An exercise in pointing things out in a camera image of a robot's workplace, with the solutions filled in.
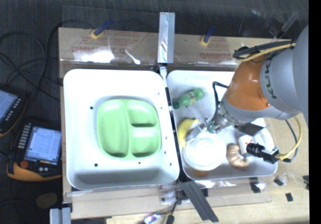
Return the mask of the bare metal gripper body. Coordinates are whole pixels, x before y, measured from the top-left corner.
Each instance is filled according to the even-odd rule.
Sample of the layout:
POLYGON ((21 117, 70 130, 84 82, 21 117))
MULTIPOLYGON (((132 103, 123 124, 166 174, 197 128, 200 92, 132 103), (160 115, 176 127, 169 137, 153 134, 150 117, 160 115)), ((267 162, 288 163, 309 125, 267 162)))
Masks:
POLYGON ((206 129, 210 133, 218 133, 229 126, 234 126, 238 123, 232 118, 224 107, 218 108, 214 116, 206 122, 206 129))

